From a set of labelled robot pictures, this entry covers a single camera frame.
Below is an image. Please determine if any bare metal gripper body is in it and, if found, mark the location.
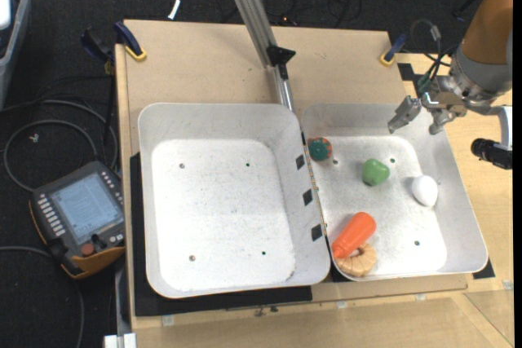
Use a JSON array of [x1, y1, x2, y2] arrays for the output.
[[421, 71, 495, 117]]

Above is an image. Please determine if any green toy pepper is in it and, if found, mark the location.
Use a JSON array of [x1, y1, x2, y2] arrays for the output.
[[361, 157, 392, 187]]

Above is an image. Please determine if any white egg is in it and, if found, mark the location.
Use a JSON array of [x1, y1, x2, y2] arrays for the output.
[[410, 174, 440, 208]]

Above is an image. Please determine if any green and orange round toy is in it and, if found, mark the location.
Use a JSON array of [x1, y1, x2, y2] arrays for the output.
[[307, 136, 334, 162]]

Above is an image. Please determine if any white plastic tray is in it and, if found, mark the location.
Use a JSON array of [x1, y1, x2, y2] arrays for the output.
[[137, 102, 332, 300], [300, 102, 489, 283]]

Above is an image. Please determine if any thin rod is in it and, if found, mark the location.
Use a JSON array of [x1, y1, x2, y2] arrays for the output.
[[272, 64, 329, 237]]

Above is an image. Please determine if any orange carrot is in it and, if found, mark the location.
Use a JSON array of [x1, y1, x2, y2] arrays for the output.
[[330, 211, 378, 259]]

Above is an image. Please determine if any tan doughnut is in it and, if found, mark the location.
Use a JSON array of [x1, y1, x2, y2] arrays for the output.
[[334, 241, 378, 279]]

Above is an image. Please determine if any pale wood board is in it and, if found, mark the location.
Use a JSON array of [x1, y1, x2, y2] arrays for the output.
[[122, 19, 469, 319]]

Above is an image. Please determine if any black cylinder on white bracket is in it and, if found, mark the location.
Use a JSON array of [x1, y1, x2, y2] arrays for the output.
[[470, 105, 514, 171]]

